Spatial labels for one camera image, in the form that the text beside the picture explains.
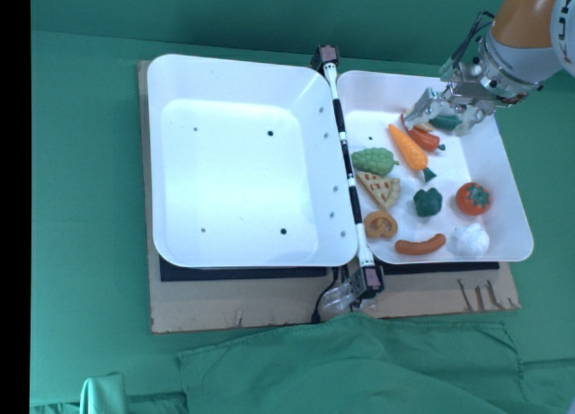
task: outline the sausage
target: sausage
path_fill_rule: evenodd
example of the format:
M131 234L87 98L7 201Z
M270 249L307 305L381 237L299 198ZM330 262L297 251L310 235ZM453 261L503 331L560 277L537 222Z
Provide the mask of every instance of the sausage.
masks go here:
M406 240L398 240L395 242L395 250L401 254L420 255L429 254L438 250L446 244L446 236L442 233L436 233L429 240L424 242L408 242Z
M397 233L397 221L386 211L369 213L363 221L366 235L370 238L391 238Z

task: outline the toy food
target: toy food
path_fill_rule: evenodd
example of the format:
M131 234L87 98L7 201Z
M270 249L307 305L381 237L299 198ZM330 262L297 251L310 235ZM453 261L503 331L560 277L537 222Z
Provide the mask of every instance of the toy food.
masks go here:
M408 242L398 240L395 242L395 250L401 254L421 255L437 251L446 244L446 236L442 233L436 233L429 240L424 242Z
M477 182L466 182L456 193L457 206L466 215L485 213L491 205L489 192Z
M399 178L382 178L369 172L359 172L356 178L382 210L389 210L399 196Z
M361 172L370 172L378 176L385 176L394 165L394 154L384 147L369 147L351 154L351 163Z
M407 131L407 134L411 137L413 141L415 141L418 144L419 147L429 152L433 152L436 149L439 149L440 151L446 150L446 147L439 143L441 139L437 135L432 135L428 131L418 128L417 126L409 130L407 129L407 127L405 127L405 122L403 121L403 114L400 117L402 120L402 125L405 128L405 131Z
M363 221L366 235L370 238L391 238L397 233L397 221L386 211L369 213Z
M436 215L441 211L442 200L443 197L435 188L431 188L429 190L418 190L413 196L417 216L426 217Z
M489 235L479 223L457 227L453 232L453 238L457 254L477 257L489 249Z
M433 119L429 119L429 123L436 128L451 131L456 129L457 125L461 123L461 120L455 114L449 116L439 115Z
M392 123L389 124L389 132L408 166L416 172L422 171L426 182L435 178L436 174L428 168L425 151L407 133L403 133Z

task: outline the carrot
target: carrot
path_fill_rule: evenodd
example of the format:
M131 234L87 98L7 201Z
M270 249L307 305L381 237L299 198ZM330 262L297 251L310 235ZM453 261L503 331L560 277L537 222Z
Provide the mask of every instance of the carrot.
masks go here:
M437 135L432 135L431 133L422 130L421 128L413 127L409 130L405 127L405 122L403 121L403 114L400 116L402 120L403 127L405 131L407 131L408 135L411 137L413 141L415 141L422 149L426 151L433 152L436 149L440 151L445 151L446 147L439 143L440 138Z
M389 124L389 132L397 144L399 151L402 153L403 159L410 168L416 172L423 171L426 182L436 176L436 174L428 168L427 155L409 135L403 133L392 123Z

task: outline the green cloth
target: green cloth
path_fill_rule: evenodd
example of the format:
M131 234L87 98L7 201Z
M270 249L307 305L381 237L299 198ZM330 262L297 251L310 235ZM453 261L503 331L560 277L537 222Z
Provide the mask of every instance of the green cloth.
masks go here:
M498 323L349 313L181 352L180 360L190 413L564 414L575 396L574 361L527 387Z

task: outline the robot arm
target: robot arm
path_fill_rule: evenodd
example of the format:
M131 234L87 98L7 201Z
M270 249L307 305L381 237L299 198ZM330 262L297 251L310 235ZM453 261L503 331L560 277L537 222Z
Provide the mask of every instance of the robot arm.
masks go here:
M473 62L462 62L484 28ZM503 0L496 15L477 15L439 70L445 91L426 90L405 116L405 125L411 129L437 115L456 115L461 120L456 134L465 135L497 108L541 90L542 82L562 68L575 76L575 0Z

